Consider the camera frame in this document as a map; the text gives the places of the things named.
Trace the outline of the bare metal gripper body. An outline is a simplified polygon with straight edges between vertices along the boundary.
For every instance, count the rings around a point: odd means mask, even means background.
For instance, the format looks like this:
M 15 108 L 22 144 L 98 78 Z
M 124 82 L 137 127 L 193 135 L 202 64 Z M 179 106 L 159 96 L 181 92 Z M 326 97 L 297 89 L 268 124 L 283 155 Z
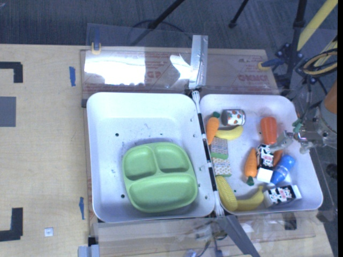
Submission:
M 294 138 L 301 148 L 337 147 L 337 133 L 324 122 L 305 121 L 294 124 Z

